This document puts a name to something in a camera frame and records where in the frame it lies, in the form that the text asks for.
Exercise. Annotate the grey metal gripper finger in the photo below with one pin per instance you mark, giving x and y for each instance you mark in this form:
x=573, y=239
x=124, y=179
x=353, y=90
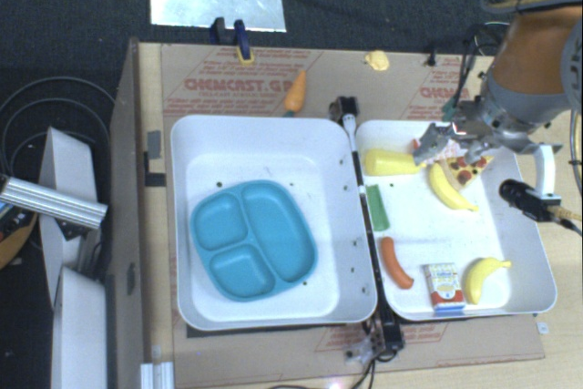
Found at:
x=477, y=151
x=432, y=143

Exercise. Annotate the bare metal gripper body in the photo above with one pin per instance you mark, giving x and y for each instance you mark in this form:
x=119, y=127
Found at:
x=483, y=123

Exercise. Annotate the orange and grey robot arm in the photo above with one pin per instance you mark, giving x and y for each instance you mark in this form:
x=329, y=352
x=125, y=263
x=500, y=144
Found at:
x=533, y=50

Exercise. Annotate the pizza slice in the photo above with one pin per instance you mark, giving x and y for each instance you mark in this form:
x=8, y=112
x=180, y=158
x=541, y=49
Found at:
x=464, y=175

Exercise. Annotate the yellow banana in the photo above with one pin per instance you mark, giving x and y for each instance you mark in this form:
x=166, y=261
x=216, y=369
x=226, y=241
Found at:
x=448, y=191
x=478, y=280

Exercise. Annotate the thin black and white rod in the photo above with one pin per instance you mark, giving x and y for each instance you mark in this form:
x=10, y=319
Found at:
x=359, y=177

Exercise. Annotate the green rectangular block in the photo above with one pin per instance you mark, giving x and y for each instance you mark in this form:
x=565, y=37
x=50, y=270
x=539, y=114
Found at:
x=378, y=209

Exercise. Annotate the white plastic tray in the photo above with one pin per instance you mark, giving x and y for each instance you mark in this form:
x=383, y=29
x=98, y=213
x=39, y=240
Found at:
x=255, y=150
x=432, y=237

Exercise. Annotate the pale yellow toy food piece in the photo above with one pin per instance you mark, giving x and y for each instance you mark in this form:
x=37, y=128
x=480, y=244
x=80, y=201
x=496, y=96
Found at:
x=378, y=60

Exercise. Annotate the orange sausage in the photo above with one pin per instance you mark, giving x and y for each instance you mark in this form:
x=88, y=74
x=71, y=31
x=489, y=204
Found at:
x=394, y=264

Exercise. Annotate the red and white carton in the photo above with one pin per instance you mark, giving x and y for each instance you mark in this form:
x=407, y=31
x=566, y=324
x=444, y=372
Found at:
x=444, y=287

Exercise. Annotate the orange carrot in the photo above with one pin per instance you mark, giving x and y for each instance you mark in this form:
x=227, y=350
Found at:
x=297, y=93

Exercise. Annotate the brown cardboard board red print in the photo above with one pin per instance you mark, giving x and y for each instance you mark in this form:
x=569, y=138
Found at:
x=255, y=77

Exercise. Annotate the blue divided plate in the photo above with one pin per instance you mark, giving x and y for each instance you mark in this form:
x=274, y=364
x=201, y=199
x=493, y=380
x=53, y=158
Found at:
x=255, y=237

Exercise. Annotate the black cylinder on white bracket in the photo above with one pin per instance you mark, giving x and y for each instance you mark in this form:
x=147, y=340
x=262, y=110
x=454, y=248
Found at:
x=524, y=196

